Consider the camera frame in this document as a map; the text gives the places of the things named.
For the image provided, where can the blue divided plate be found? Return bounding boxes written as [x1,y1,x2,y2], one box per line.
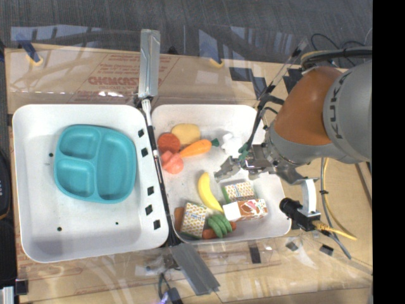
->
[53,123,138,205]

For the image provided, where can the black cylinder on white bracket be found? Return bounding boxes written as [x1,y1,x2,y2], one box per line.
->
[279,177,322,232]

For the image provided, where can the small white plastic object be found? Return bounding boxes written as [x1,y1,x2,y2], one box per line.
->
[220,132,243,158]

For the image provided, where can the white plastic tray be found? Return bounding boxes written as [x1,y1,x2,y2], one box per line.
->
[151,103,292,245]
[11,103,170,263]

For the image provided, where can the small orange patterned carton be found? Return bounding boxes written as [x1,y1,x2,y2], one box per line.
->
[221,180,256,203]

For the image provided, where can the orange patterned carton blue print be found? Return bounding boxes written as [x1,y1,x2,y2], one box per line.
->
[180,201,209,239]

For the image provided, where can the orange toy bread piece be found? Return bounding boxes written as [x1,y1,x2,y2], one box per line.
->
[173,206,185,232]

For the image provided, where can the orange toy carrot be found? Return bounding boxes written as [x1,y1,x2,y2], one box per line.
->
[178,137,220,159]

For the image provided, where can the yellow toy potato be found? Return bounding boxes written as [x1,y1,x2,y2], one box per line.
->
[171,123,202,146]

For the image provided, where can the green toy pea pods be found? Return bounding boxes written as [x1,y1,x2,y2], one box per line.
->
[206,213,233,239]

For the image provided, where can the yellow banana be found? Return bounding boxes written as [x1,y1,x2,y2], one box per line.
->
[197,171,225,215]

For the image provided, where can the white and orange carton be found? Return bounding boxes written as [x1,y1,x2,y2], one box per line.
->
[222,198,269,223]

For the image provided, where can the red-orange round toy slice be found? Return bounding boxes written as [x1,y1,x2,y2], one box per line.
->
[157,132,182,155]

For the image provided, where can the brown cardboard board red print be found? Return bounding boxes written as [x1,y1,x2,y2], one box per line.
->
[4,44,373,304]

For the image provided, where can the pink toy food piece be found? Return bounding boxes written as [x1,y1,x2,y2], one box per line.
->
[160,150,185,175]

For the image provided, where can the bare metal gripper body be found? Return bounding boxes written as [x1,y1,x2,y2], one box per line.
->
[239,143,280,179]

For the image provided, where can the orange toy sausage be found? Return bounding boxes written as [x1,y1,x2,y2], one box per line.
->
[201,221,238,241]

